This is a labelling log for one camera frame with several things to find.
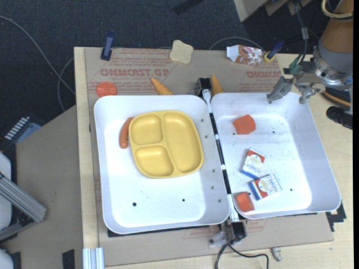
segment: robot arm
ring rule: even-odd
[[[349,91],[350,110],[331,107],[327,111],[327,116],[352,129],[353,84],[349,78],[353,75],[354,0],[340,0],[334,13],[326,9],[327,1],[323,0],[322,11],[330,17],[330,21],[314,48],[310,62],[303,59],[299,63],[294,61],[289,68],[284,69],[284,73],[293,75],[293,79],[281,78],[267,98],[269,103],[282,98],[290,91],[292,85],[302,95],[299,100],[301,104],[308,102],[311,96],[323,92],[325,88]]]

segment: yellow plate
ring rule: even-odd
[[[148,177],[178,177],[203,164],[196,126],[181,111],[161,110],[134,117],[128,138],[137,168]]]

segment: beige sponge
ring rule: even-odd
[[[173,41],[172,50],[169,53],[169,59],[174,62],[189,64],[193,53],[193,47],[180,40]]]

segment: white tray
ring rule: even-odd
[[[232,194],[251,192],[253,179],[240,173],[246,152],[252,148],[265,155],[261,176],[274,174],[282,191],[257,201],[245,218],[332,211],[340,194],[320,141],[308,104],[295,93],[268,103],[265,93],[218,94],[211,101]],[[249,114],[255,131],[237,135],[233,121]]]
[[[118,136],[129,117],[180,110],[189,115],[204,152],[202,167],[189,175],[152,179],[137,169],[130,146]],[[191,95],[105,96],[94,107],[104,222],[118,234],[220,224],[229,204],[217,147],[204,101]]]

